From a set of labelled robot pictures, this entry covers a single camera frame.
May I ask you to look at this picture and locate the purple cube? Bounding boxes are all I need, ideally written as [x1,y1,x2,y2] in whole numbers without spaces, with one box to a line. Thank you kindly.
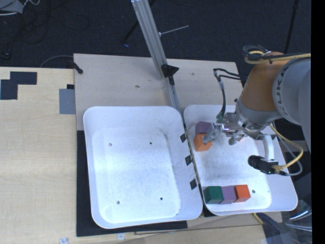
[194,121,214,136]
[219,186,238,204]

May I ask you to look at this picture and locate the white plastic tray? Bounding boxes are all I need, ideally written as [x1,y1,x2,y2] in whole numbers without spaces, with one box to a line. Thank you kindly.
[183,104,299,217]
[83,106,204,230]

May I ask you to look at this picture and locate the orange cube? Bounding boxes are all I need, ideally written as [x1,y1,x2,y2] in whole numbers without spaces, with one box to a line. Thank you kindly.
[193,133,213,153]
[234,184,251,203]

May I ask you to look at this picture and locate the black cylinder on white bracket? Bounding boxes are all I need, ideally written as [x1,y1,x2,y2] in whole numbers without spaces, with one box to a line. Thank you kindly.
[248,133,280,175]

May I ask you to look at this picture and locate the pale wood board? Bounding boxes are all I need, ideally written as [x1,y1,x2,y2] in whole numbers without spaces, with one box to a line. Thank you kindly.
[73,53,282,236]

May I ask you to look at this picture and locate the green cube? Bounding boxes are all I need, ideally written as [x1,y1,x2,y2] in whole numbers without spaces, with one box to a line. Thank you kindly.
[203,186,224,204]

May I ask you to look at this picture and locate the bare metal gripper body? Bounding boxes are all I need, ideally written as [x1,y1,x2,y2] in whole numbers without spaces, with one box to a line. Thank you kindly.
[219,112,266,140]

